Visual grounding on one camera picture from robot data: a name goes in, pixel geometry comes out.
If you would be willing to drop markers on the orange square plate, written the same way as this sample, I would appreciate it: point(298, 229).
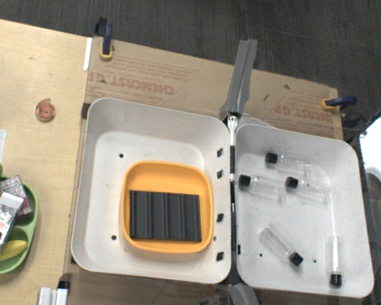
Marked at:
point(168, 177)

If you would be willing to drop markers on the thin black and white rod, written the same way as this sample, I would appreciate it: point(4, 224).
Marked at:
point(232, 159)

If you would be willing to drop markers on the brown cardboard board red print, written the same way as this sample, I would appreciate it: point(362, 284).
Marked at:
point(187, 89)

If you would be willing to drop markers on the black ribbed block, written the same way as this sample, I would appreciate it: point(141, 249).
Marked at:
point(164, 216)

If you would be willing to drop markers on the clear bottle with black cap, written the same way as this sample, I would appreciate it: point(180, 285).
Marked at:
point(275, 240)
point(266, 188)
point(334, 255)
point(290, 164)
point(311, 190)

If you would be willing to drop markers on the white plastic tray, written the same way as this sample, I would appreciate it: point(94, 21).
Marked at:
point(104, 184)
point(310, 220)

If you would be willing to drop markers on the pink doughnut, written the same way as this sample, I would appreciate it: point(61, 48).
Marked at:
point(45, 110)

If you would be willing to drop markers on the pink packet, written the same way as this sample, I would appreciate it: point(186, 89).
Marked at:
point(13, 184)

